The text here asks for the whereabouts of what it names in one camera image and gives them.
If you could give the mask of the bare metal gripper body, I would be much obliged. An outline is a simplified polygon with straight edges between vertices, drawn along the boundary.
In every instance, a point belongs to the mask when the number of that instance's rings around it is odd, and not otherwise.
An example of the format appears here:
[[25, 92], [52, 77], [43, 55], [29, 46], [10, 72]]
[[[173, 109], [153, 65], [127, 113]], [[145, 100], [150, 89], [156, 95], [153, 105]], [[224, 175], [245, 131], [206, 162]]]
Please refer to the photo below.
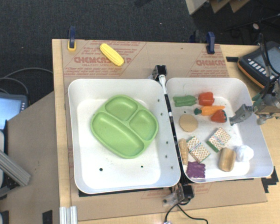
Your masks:
[[280, 119], [280, 91], [272, 91], [264, 97], [260, 93], [252, 98], [253, 111], [258, 120]]

